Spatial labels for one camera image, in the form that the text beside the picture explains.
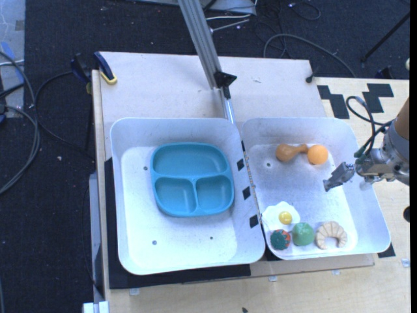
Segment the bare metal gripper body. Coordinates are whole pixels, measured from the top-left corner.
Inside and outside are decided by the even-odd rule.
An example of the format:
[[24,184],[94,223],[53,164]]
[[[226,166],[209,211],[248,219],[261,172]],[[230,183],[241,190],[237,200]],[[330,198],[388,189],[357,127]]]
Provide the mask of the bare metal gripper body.
[[410,185],[409,152],[381,147],[372,149],[355,162],[356,173],[368,184],[399,181]]

